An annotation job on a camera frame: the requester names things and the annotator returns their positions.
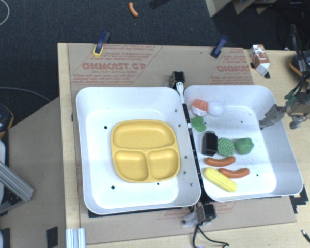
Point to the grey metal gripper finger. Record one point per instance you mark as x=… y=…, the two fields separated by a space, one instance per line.
x=297 y=123
x=271 y=115

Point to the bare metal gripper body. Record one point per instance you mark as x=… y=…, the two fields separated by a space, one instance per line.
x=301 y=105

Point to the green pepper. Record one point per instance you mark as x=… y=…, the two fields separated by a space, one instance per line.
x=244 y=146

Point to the white plastic tray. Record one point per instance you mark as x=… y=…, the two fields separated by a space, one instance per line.
x=263 y=164
x=98 y=148

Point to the green grapes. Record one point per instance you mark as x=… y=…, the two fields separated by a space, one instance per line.
x=225 y=146

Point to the white egg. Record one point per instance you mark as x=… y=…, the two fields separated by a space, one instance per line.
x=216 y=108

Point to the brown and white carton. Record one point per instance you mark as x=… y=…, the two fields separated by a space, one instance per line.
x=259 y=59

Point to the orange sausage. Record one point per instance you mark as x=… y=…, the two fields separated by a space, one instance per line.
x=235 y=173
x=219 y=161
x=133 y=9

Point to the black bottle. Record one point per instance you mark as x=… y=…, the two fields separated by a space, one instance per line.
x=209 y=143

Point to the orange and white toy cupcake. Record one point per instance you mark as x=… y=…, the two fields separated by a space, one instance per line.
x=199 y=107

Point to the green broccoli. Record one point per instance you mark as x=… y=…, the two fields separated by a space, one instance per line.
x=198 y=124

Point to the yellow corn cob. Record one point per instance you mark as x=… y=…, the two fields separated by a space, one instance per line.
x=219 y=179

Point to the thin black and white rod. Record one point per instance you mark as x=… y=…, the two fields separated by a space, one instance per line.
x=188 y=117

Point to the yellow divided plate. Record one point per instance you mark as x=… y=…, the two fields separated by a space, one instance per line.
x=144 y=136

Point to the brown cardboard board red print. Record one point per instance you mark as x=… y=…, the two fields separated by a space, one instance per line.
x=149 y=61

